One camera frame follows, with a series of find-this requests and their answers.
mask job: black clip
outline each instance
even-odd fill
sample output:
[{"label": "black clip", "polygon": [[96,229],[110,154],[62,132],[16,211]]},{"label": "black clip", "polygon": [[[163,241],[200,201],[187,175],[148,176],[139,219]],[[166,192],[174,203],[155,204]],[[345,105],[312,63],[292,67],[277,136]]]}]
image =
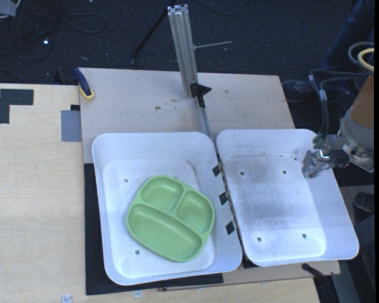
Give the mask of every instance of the black clip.
[{"label": "black clip", "polygon": [[205,108],[205,101],[203,100],[203,96],[207,94],[211,88],[197,83],[191,84],[190,87],[192,96],[198,98],[198,103],[201,108]]}]

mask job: wooden table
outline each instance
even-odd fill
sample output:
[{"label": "wooden table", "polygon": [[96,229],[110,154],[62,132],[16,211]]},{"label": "wooden table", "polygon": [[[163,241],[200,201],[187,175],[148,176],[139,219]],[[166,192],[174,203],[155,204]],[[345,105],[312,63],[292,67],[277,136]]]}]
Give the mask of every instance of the wooden table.
[{"label": "wooden table", "polygon": [[[282,89],[270,89],[290,117]],[[80,104],[78,86],[0,84],[1,90],[33,90],[33,105],[10,105],[9,123],[0,124],[0,302],[61,302],[63,295],[73,303],[138,302],[133,292],[85,292],[85,161],[82,142],[62,141],[61,125],[61,112]],[[339,272],[336,261],[311,265]],[[319,302],[311,275],[299,270],[239,267],[223,285],[143,290],[139,300]]]}]

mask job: green divided plate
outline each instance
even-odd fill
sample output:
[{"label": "green divided plate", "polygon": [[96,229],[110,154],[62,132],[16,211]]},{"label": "green divided plate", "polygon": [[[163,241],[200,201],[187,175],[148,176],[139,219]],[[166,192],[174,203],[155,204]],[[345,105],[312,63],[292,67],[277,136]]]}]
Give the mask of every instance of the green divided plate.
[{"label": "green divided plate", "polygon": [[149,178],[126,215],[132,237],[173,261],[199,255],[215,222],[212,202],[193,187],[168,175]]}]

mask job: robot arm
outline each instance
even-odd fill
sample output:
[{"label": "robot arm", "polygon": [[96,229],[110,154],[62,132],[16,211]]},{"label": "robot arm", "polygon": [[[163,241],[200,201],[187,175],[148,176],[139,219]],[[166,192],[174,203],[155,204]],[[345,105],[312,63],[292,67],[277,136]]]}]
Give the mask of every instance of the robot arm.
[{"label": "robot arm", "polygon": [[347,167],[350,163],[374,171],[374,75],[368,76],[354,103],[341,119],[337,135],[327,136],[319,150],[307,151],[302,168],[305,177],[323,169]]}]

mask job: dark floor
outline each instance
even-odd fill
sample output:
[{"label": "dark floor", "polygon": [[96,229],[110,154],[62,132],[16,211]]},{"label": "dark floor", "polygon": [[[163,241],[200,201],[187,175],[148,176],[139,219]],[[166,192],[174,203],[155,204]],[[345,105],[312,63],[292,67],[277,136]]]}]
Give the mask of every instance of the dark floor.
[{"label": "dark floor", "polygon": [[[0,19],[0,83],[75,84],[72,70],[77,67],[179,71],[167,18],[138,51],[171,1],[22,0],[15,17]],[[351,3],[177,0],[175,4],[188,5],[196,46],[230,42],[198,48],[199,73],[277,75],[286,81],[306,80],[318,67]],[[353,100],[347,93],[337,97],[329,109],[330,134],[337,132],[339,119]],[[297,128],[319,130],[319,103],[289,108]],[[336,170],[335,175],[340,186],[373,184],[373,174],[357,167]]]}]

